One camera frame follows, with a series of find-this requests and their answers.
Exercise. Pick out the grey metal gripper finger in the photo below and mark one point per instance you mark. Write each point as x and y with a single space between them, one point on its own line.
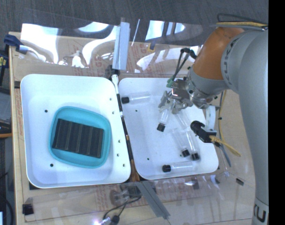
164 100
180 105

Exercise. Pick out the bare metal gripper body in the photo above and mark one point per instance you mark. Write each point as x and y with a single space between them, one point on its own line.
183 91

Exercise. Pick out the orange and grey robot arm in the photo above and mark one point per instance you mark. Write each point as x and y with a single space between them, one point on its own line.
250 83

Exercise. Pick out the clear plastic bottle black cap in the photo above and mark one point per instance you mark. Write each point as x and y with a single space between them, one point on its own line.
180 139
163 118
135 98
192 144
180 166

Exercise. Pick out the brown cardboard board red print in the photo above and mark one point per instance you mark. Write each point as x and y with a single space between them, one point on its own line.
142 62

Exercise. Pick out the white plastic tray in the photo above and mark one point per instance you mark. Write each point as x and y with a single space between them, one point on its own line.
69 90
152 146

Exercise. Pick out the black ribbed rectangular tray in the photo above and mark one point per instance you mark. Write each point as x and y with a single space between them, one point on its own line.
78 138

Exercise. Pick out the blue plate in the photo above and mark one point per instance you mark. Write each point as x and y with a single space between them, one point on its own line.
57 153

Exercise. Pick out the black cylinder on white bracket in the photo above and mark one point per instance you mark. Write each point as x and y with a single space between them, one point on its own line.
201 130

